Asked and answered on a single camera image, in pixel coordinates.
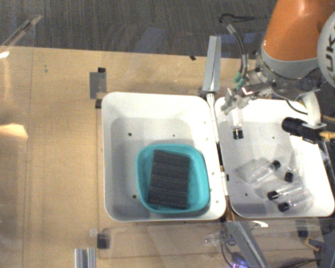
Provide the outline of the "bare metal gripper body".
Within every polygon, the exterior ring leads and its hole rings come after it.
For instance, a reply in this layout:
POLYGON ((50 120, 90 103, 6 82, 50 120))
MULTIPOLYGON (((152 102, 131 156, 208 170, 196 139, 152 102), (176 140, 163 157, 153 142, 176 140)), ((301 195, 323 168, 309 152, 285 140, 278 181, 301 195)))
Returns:
POLYGON ((239 82, 239 94, 242 97, 259 97, 274 94, 289 101, 298 99, 298 81, 276 74, 267 68, 255 68, 247 71, 243 83, 239 82))

